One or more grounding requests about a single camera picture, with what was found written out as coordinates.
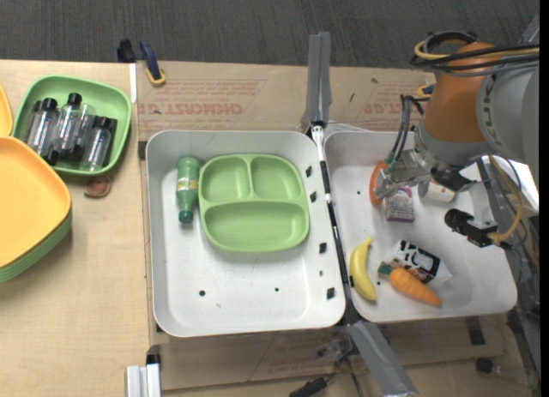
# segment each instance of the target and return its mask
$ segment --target green bottle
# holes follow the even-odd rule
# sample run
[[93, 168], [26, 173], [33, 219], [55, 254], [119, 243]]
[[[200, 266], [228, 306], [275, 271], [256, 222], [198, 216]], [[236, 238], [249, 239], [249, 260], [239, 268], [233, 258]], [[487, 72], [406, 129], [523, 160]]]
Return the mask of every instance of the green bottle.
[[192, 156], [184, 156], [178, 161], [178, 185], [176, 195], [179, 202], [179, 221], [191, 223], [192, 212], [198, 202], [199, 162]]

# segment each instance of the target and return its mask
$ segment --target white plastic piece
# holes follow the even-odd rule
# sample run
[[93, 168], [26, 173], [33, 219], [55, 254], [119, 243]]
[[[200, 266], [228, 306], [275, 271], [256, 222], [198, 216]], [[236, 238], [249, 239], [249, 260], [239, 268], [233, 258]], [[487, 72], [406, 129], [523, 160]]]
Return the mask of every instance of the white plastic piece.
[[[230, 153], [278, 154], [298, 168], [311, 219], [299, 246], [227, 252], [208, 241], [200, 216], [191, 225], [179, 224], [178, 159], [191, 155], [203, 165]], [[154, 316], [164, 331], [177, 337], [242, 334], [329, 328], [341, 319], [343, 286], [317, 148], [310, 138], [282, 131], [168, 130], [150, 139], [146, 157]], [[309, 195], [314, 192], [313, 202]]]
[[160, 366], [131, 365], [124, 376], [125, 397], [161, 397]]
[[455, 192], [431, 180], [418, 186], [419, 197], [438, 202], [452, 202]]
[[[372, 322], [404, 322], [512, 309], [516, 303], [516, 285], [504, 251], [496, 246], [478, 248], [444, 224], [444, 215], [451, 208], [473, 212], [469, 193], [458, 194], [454, 201], [441, 204], [420, 200], [414, 189], [415, 221], [411, 224], [387, 222], [383, 210], [371, 204], [370, 175], [394, 142], [392, 132], [336, 132], [324, 143], [335, 216], [347, 261], [357, 244], [366, 236], [372, 237], [368, 274], [374, 284], [380, 282], [379, 286], [375, 284], [377, 301], [366, 301], [352, 289], [357, 311]], [[476, 165], [463, 175], [480, 179]], [[401, 239], [432, 252], [452, 273], [452, 278], [436, 291], [443, 300], [442, 307], [407, 298], [386, 277], [377, 275], [379, 263], [390, 256], [395, 242]]]

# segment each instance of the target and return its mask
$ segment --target orange plate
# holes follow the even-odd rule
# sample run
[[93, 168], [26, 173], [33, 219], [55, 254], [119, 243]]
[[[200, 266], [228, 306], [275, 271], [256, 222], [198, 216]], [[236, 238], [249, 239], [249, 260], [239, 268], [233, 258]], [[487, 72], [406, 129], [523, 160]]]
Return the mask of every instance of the orange plate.
[[8, 97], [6, 97], [2, 83], [0, 83], [0, 135], [8, 136], [13, 128], [13, 123]]
[[0, 268], [49, 236], [70, 210], [69, 189], [30, 147], [0, 136]]

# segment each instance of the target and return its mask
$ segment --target small package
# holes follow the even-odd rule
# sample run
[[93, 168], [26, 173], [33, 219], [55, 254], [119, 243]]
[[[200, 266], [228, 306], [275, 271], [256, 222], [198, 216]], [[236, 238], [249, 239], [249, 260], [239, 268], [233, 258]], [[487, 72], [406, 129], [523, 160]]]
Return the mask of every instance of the small package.
[[385, 264], [392, 268], [405, 268], [424, 283], [434, 279], [437, 282], [445, 282], [452, 278], [452, 274], [440, 258], [406, 240], [401, 240], [394, 247], [391, 257]]
[[412, 223], [415, 220], [412, 189], [407, 185], [402, 185], [391, 197], [385, 197], [383, 211], [385, 219], [389, 222]]

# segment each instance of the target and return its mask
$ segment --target banana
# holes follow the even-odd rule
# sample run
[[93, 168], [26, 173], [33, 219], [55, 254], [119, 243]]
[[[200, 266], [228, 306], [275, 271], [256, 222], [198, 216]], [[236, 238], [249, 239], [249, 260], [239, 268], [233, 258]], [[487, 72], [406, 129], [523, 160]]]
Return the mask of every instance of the banana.
[[360, 296], [369, 299], [370, 301], [376, 301], [376, 289], [371, 283], [366, 269], [366, 259], [368, 257], [370, 244], [371, 237], [367, 237], [363, 243], [354, 248], [349, 262], [349, 272], [353, 277], [354, 288]]

